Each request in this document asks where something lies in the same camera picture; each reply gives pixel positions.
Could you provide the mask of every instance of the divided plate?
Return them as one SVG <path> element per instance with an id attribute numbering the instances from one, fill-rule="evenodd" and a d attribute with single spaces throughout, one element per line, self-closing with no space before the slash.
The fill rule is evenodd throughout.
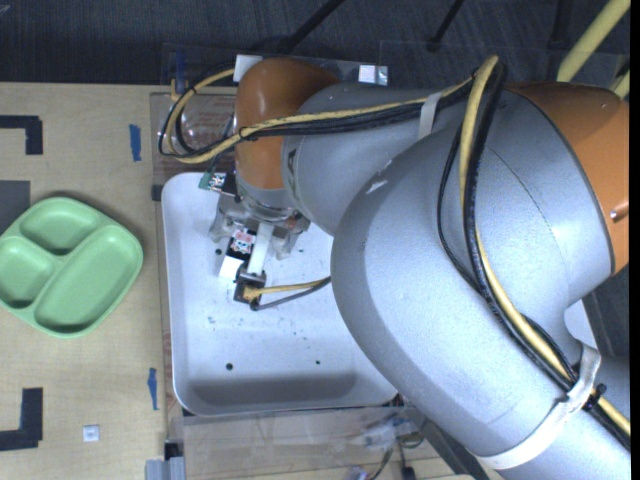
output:
<path id="1" fill-rule="evenodd" d="M 115 309 L 142 259 L 140 242 L 110 217 L 45 199 L 0 236 L 0 305 L 48 334 L 82 336 Z"/>

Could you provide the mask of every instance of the white square marker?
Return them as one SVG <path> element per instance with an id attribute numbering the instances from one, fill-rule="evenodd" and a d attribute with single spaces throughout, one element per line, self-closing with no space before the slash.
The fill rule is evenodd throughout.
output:
<path id="1" fill-rule="evenodd" d="M 82 427 L 82 438 L 85 443 L 100 441 L 100 425 L 85 425 Z"/>

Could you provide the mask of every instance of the green plate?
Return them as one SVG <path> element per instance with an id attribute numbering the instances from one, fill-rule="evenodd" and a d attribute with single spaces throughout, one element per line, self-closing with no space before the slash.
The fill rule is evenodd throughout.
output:
<path id="1" fill-rule="evenodd" d="M 140 242 L 110 217 L 45 199 L 0 236 L 0 305 L 53 336 L 82 336 L 120 303 L 142 259 Z"/>

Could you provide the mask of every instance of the yellow cable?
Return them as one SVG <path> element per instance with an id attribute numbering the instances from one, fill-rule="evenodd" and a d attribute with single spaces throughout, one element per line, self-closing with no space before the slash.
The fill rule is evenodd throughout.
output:
<path id="1" fill-rule="evenodd" d="M 486 83 L 496 66 L 498 58 L 494 55 L 489 57 L 478 69 L 476 73 L 476 80 L 474 81 L 474 85 L 471 89 L 471 93 L 469 96 L 469 102 L 467 111 L 465 112 L 465 117 L 462 126 L 462 132 L 460 136 L 460 166 L 459 166 L 459 175 L 460 175 L 460 196 L 461 196 L 461 205 L 464 207 L 464 185 L 466 184 L 466 174 L 469 166 L 470 160 L 470 152 L 473 146 L 474 140 L 474 128 L 475 128 L 475 120 L 478 114 L 478 108 L 480 106 L 480 100 L 482 97 L 482 93 L 486 87 Z M 498 281 L 491 264 L 489 263 L 489 259 L 487 256 L 487 252 L 482 244 L 482 240 L 480 239 L 480 233 L 478 228 L 475 230 L 476 239 L 478 241 L 478 248 L 480 251 L 480 257 L 482 260 L 482 264 L 484 266 L 485 272 L 487 274 L 487 280 L 489 281 L 489 285 L 496 297 L 496 300 L 500 304 L 500 307 L 505 312 L 505 315 L 509 319 L 509 321 L 518 329 L 520 334 L 524 337 L 524 339 L 536 350 L 536 352 L 544 358 L 544 360 L 551 365 L 551 367 L 556 370 L 556 372 L 560 373 L 567 380 L 569 379 L 568 374 L 566 373 L 564 367 L 562 366 L 562 362 L 558 358 L 556 352 L 549 346 L 549 344 L 529 325 L 527 320 L 524 318 L 522 313 L 520 313 L 516 307 L 511 302 L 511 299 L 507 295 L 501 283 Z M 592 395 L 596 395 L 595 389 L 591 390 Z M 612 421 L 622 429 L 625 434 L 631 436 L 631 423 L 630 421 L 622 414 L 618 409 L 616 409 L 608 400 L 604 397 L 600 397 L 598 399 L 598 405 L 602 408 L 602 410 L 611 418 Z"/>
<path id="2" fill-rule="evenodd" d="M 202 87 L 212 83 L 215 80 L 219 80 L 220 78 L 223 78 L 223 74 L 227 73 L 224 76 L 229 76 L 228 72 L 223 72 L 220 73 L 218 75 L 214 75 L 217 78 L 215 78 L 214 80 L 211 80 L 214 77 L 209 77 L 208 79 L 203 80 L 202 82 L 200 82 L 199 84 L 197 84 L 194 89 L 197 92 L 199 89 L 201 89 Z M 447 96 L 453 92 L 455 92 L 456 90 L 458 90 L 459 88 L 461 88 L 463 85 L 465 85 L 466 83 L 468 83 L 470 79 L 465 80 L 464 82 L 461 82 L 457 85 L 454 85 L 452 87 L 449 87 L 447 89 L 445 89 L 444 91 L 442 91 L 442 95 L 443 96 Z M 192 94 L 185 94 L 184 98 L 182 100 L 180 100 L 178 102 L 178 104 L 176 104 L 176 106 L 173 108 L 171 115 L 169 116 L 169 120 L 167 122 L 167 133 L 169 133 L 169 130 L 173 130 L 173 127 L 175 126 L 175 122 L 176 122 L 176 118 L 177 115 L 179 113 L 180 110 L 184 109 L 184 107 L 186 106 L 187 102 L 189 101 L 189 99 L 191 98 L 191 96 L 193 96 Z M 207 151 L 206 153 L 203 153 L 201 155 L 196 155 L 196 156 L 192 156 L 192 157 L 184 157 L 184 158 L 176 158 L 176 160 L 186 163 L 186 164 L 199 164 L 202 162 L 206 162 L 208 160 L 211 160 L 213 157 L 224 153 L 225 151 L 231 149 L 233 146 L 235 146 L 238 142 L 247 139 L 249 137 L 251 137 L 253 134 L 262 131 L 262 130 L 266 130 L 269 128 L 274 128 L 277 126 L 282 126 L 282 125 L 286 125 L 286 124 L 291 124 L 291 123 L 312 123 L 312 122 L 318 122 L 318 121 L 324 121 L 327 119 L 333 119 L 333 118 L 342 118 L 342 117 L 353 117 L 353 116 L 358 116 L 358 115 L 362 115 L 365 114 L 367 112 L 377 112 L 377 111 L 382 111 L 382 110 L 388 110 L 388 109 L 392 109 L 392 108 L 398 108 L 404 105 L 411 105 L 414 103 L 424 103 L 425 101 L 427 101 L 427 99 L 429 98 L 429 96 L 425 96 L 422 98 L 415 98 L 412 100 L 407 100 L 407 101 L 401 101 L 401 102 L 394 102 L 394 103 L 387 103 L 384 105 L 375 105 L 375 106 L 371 106 L 371 107 L 364 107 L 364 108 L 359 108 L 359 109 L 352 109 L 352 110 L 337 110 L 337 111 L 332 111 L 332 112 L 318 112 L 318 113 L 312 113 L 312 114 L 297 114 L 297 115 L 293 115 L 293 116 L 286 116 L 286 117 L 276 117 L 274 119 L 268 119 L 266 121 L 262 121 L 261 123 L 255 124 L 253 126 L 247 126 L 242 128 L 241 130 L 239 130 L 237 133 L 235 133 L 234 135 L 232 135 L 231 137 L 229 137 L 228 139 L 224 140 L 223 142 L 221 142 L 220 144 L 218 144 L 216 147 L 214 147 L 213 149 Z M 171 140 L 167 140 L 166 141 L 169 144 L 169 147 L 171 146 Z"/>
<path id="3" fill-rule="evenodd" d="M 267 293 L 290 292 L 294 290 L 306 290 L 327 282 L 330 277 L 318 279 L 317 281 L 309 281 L 308 283 L 285 284 L 280 286 L 269 286 L 266 288 L 256 288 L 254 286 L 245 286 L 242 297 L 248 301 L 252 301 Z"/>

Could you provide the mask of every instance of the black corner marker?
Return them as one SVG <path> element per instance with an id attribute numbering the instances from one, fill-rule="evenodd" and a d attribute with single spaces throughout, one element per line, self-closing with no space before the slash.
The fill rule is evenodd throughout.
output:
<path id="1" fill-rule="evenodd" d="M 3 116 L 0 115 L 0 128 L 23 128 L 25 133 L 25 153 L 27 155 L 41 155 L 42 121 L 38 116 Z"/>
<path id="2" fill-rule="evenodd" d="M 42 388 L 22 390 L 20 427 L 0 431 L 0 452 L 37 448 L 42 441 Z"/>

